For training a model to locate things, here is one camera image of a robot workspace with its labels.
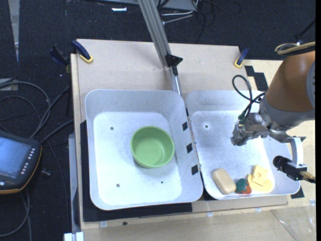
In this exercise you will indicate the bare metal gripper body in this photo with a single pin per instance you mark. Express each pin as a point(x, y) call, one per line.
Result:
point(254, 127)

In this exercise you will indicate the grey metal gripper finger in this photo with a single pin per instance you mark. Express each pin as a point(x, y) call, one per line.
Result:
point(246, 139)
point(236, 135)

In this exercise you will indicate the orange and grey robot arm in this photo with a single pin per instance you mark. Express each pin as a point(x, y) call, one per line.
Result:
point(288, 84)

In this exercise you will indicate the white plastic tray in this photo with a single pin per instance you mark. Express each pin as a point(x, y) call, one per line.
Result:
point(220, 147)
point(118, 159)

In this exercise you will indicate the yellow cheese wedge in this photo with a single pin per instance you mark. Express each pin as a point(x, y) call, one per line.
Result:
point(260, 174)

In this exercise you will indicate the beige bread roll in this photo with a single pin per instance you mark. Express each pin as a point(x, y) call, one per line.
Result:
point(223, 181)

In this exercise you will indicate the red strawberry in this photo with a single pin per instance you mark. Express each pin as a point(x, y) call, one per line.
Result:
point(244, 187)

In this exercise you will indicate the yellow flat cheese slice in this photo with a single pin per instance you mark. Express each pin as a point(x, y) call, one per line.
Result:
point(265, 187)

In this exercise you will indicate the green bowl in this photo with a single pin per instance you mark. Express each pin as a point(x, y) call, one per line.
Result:
point(151, 148)

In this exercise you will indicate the pale wood board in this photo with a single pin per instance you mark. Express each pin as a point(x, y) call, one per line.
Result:
point(130, 66)

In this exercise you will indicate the black cylinder on white bracket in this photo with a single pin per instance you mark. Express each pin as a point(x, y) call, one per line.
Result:
point(286, 166)

